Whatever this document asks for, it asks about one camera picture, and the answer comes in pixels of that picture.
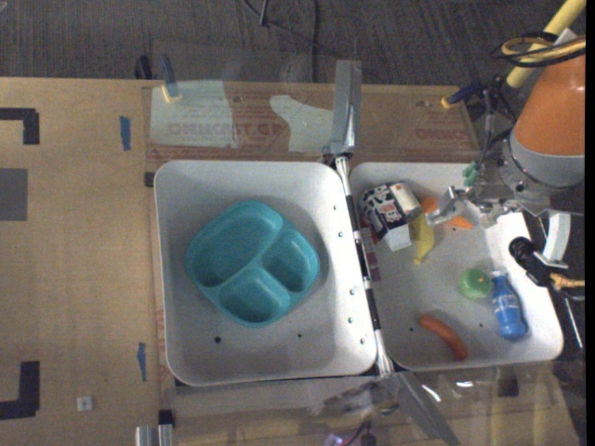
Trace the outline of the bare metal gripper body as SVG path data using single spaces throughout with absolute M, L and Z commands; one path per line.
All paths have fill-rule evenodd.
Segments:
M 514 163 L 472 163 L 464 169 L 467 199 L 478 207 L 484 228 L 504 215 L 527 212 L 539 216 L 550 207 L 554 188 L 524 173 Z

